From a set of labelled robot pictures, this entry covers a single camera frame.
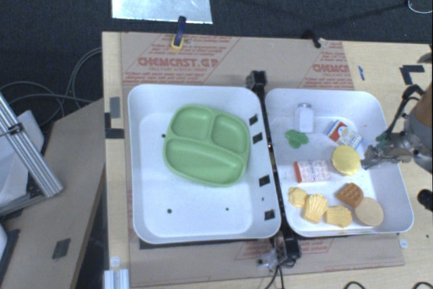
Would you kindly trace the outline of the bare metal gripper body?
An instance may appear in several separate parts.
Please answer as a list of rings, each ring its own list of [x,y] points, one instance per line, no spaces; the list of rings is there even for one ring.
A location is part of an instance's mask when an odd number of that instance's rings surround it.
[[[390,162],[421,162],[423,145],[416,139],[402,135],[390,135],[379,145],[380,156]]]

